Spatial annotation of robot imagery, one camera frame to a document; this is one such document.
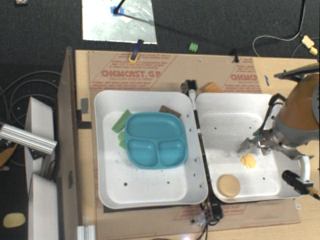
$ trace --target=blue plate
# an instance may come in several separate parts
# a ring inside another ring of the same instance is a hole
[[[185,127],[173,114],[134,113],[127,119],[124,132],[128,158],[137,167],[174,168],[187,158]]]

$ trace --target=black carpet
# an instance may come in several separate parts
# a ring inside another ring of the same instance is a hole
[[[199,54],[228,55],[234,48],[240,56],[255,56],[253,40],[262,35],[293,37],[299,27],[302,0],[152,0],[157,45],[144,45],[144,52],[188,53],[191,42]],[[320,0],[306,0],[302,35],[318,38]],[[301,38],[284,42],[259,39],[256,50],[263,57],[291,57]],[[67,46],[74,49],[132,51],[134,44],[82,40],[82,0],[29,0],[16,7],[14,0],[0,0],[0,86],[5,90],[25,74],[60,72]],[[296,58],[315,58],[300,47]],[[19,84],[42,79],[59,83],[59,76],[45,73],[24,78],[5,92],[7,102]],[[13,101],[25,94],[54,97],[56,91],[43,82],[32,82],[16,91]],[[47,98],[39,100],[54,107]],[[13,108],[16,117],[26,113],[28,99]],[[0,96],[0,117],[7,118]],[[23,163],[22,151],[13,159]],[[0,240],[27,239],[26,224],[4,229],[2,220],[10,212],[27,213],[24,168],[6,164],[0,171]]]

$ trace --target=white tray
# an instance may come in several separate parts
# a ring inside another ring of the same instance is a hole
[[[165,105],[181,113],[186,132],[186,161],[171,169],[133,165],[112,131],[123,112],[158,112]],[[190,99],[179,92],[100,92],[94,100],[97,133],[98,188],[102,203],[112,209],[191,205],[203,202],[208,185]]]
[[[202,93],[196,99],[204,149],[207,157],[212,188],[222,201],[249,202],[272,199],[297,198],[301,195],[281,177],[290,170],[300,175],[298,160],[291,160],[283,153],[272,151],[264,156],[260,149],[250,152],[256,167],[248,169],[237,154],[245,138],[253,138],[262,124],[271,96],[268,94]],[[274,107],[274,113],[280,106]],[[265,129],[272,127],[272,120]],[[225,197],[219,193],[217,180],[221,175],[231,174],[240,183],[236,197]]]

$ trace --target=tan disc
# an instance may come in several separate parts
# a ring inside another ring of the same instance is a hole
[[[239,180],[230,174],[220,176],[216,185],[221,195],[227,198],[234,198],[240,192]]]

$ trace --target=blue and yellow clamp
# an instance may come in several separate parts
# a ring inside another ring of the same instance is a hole
[[[132,64],[136,63],[139,57],[139,50],[141,49],[142,45],[144,44],[144,41],[139,39],[138,42],[136,43],[133,52],[129,56],[129,62]]]

